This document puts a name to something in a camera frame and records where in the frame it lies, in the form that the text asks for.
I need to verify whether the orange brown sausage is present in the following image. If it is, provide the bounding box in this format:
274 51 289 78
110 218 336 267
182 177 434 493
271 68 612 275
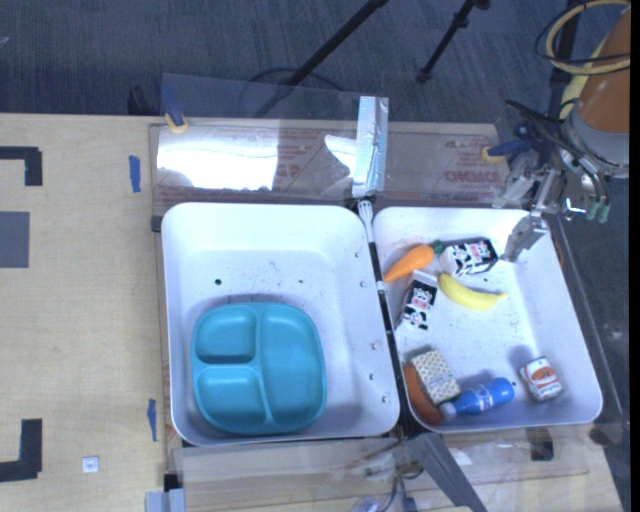
402 363 445 427

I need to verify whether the blue bottle white cap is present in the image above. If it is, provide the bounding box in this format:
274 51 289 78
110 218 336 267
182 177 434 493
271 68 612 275
438 377 516 420

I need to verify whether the orange carrot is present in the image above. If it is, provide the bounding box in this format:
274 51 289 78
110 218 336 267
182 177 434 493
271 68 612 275
383 239 446 284

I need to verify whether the cow print milk carton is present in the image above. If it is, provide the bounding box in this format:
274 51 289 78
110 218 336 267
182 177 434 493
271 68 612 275
399 269 440 332
438 238 500 279

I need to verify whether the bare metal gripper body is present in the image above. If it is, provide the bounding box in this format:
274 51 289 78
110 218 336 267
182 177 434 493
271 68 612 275
528 149 609 222

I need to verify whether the white and orange can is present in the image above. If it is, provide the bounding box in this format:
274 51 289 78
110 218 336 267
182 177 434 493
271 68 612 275
518 355 565 403

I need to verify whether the orange dotted white carton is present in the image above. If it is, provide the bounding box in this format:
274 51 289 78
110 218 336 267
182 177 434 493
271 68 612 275
409 348 462 406

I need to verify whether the yellow banana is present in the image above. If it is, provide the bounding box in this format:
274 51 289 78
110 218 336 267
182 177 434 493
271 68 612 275
437 272 510 312

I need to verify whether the white plastic tray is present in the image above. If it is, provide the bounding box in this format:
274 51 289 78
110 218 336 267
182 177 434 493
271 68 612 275
372 205 605 434
159 201 402 447

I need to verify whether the blue divided plate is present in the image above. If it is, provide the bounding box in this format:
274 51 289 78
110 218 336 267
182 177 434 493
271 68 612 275
189 301 329 436

